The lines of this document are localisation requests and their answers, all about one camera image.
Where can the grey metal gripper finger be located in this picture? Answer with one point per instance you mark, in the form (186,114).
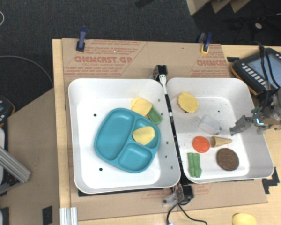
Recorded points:
(240,125)

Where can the yellow potato chip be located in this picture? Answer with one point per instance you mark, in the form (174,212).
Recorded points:
(142,107)
(134,101)
(144,135)

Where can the thin black and white rod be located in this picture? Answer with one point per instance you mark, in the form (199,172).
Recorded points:
(172,123)

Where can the white plastic tray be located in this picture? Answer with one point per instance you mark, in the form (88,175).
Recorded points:
(248,153)
(89,130)

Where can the brown round cookie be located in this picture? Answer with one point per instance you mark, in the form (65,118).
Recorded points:
(227,159)

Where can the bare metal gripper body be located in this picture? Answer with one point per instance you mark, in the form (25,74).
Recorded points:
(268,118)

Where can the yellow ruffled round biscuit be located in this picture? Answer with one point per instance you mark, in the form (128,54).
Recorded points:
(188,102)

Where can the yellow lemon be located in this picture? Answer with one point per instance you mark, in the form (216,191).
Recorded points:
(243,219)

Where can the tan ice cream cone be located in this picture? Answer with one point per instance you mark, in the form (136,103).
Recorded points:
(220,141)

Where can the green asparagus bunch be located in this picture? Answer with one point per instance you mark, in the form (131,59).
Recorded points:
(194,165)

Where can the blue divided plate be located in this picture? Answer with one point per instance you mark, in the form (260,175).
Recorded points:
(114,137)

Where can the clear plastic cup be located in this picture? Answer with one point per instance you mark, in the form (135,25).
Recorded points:
(209,125)

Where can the brown cardboard board red print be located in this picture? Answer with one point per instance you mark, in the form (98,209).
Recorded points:
(131,62)

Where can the orange round slice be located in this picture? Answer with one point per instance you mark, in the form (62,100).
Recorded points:
(201,144)

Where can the green pea pod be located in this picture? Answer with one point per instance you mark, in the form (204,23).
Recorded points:
(155,116)

